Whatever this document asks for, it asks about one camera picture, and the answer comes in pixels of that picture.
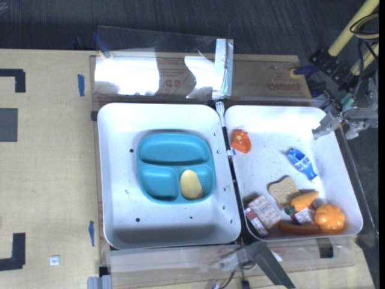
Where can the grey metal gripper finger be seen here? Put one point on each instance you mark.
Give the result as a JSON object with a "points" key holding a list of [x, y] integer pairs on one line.
{"points": [[352, 132], [326, 125]]}

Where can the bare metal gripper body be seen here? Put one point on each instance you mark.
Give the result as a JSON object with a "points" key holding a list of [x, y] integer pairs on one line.
{"points": [[361, 114]]}

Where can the blue bottle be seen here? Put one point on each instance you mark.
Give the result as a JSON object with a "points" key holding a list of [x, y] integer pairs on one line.
{"points": [[302, 162]]}

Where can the white plastic tray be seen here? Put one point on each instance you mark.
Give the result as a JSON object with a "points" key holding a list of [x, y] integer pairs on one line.
{"points": [[120, 161], [270, 161]]}

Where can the orange carrot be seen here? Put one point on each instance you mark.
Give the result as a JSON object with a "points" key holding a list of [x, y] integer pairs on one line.
{"points": [[303, 200]]}

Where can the tan bread slice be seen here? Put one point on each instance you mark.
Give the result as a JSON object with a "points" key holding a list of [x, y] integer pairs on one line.
{"points": [[281, 190]]}

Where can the orange carton with star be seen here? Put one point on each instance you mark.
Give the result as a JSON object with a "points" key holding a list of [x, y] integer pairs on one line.
{"points": [[241, 141]]}

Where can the orange pumpkin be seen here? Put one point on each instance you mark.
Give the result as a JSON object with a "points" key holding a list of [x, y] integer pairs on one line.
{"points": [[329, 218]]}

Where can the small purple and white can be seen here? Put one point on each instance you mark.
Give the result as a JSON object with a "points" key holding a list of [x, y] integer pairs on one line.
{"points": [[303, 217]]}

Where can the white and orange carton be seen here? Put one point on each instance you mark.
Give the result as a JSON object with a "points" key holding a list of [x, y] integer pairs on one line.
{"points": [[264, 211]]}

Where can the brown sausage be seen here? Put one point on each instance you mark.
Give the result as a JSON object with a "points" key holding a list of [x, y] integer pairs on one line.
{"points": [[297, 229]]}

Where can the red and white carton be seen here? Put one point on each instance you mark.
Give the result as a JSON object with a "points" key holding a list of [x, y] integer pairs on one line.
{"points": [[255, 221]]}

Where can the yellow potato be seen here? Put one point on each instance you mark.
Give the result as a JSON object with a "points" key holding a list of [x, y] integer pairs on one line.
{"points": [[191, 185]]}

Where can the blue divided plate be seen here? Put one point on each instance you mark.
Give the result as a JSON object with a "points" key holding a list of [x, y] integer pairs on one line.
{"points": [[168, 149]]}

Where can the small white square tag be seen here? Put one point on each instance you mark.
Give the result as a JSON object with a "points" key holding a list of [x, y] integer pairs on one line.
{"points": [[54, 260]]}

